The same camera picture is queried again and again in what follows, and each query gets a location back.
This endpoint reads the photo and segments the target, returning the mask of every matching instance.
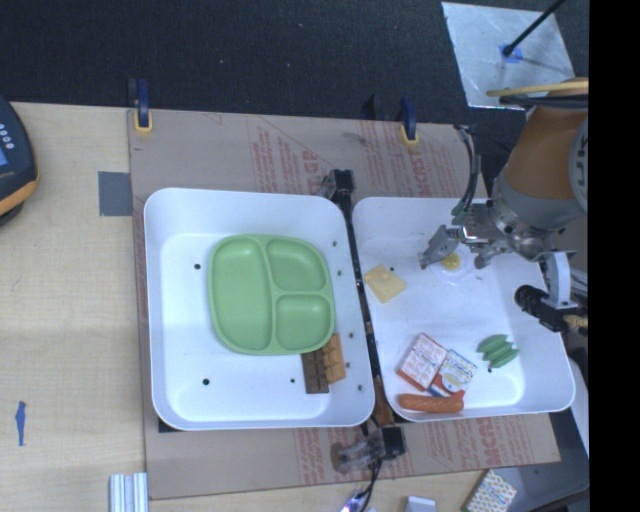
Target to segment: cardboard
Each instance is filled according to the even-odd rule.
[[[341,474],[335,446],[360,428],[177,432],[163,428],[151,401],[143,207],[164,187],[315,194],[332,169],[351,169],[354,199],[460,197],[469,160],[456,130],[419,124],[419,144],[403,144],[398,123],[154,111],[153,130],[128,115],[138,285],[144,433],[150,499],[367,481]],[[476,197],[485,197],[478,184]],[[407,453],[380,478],[555,462],[547,414],[402,424]]]

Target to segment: wooden stick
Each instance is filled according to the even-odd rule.
[[[560,82],[557,84],[530,85],[528,87],[515,87],[512,89],[494,89],[487,91],[487,96],[511,96],[513,94],[529,94],[532,92],[562,91],[567,89],[589,90],[589,80],[579,82]]]

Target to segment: sausage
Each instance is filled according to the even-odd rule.
[[[458,396],[428,396],[402,393],[398,396],[400,407],[422,412],[459,412],[464,408],[464,401]]]

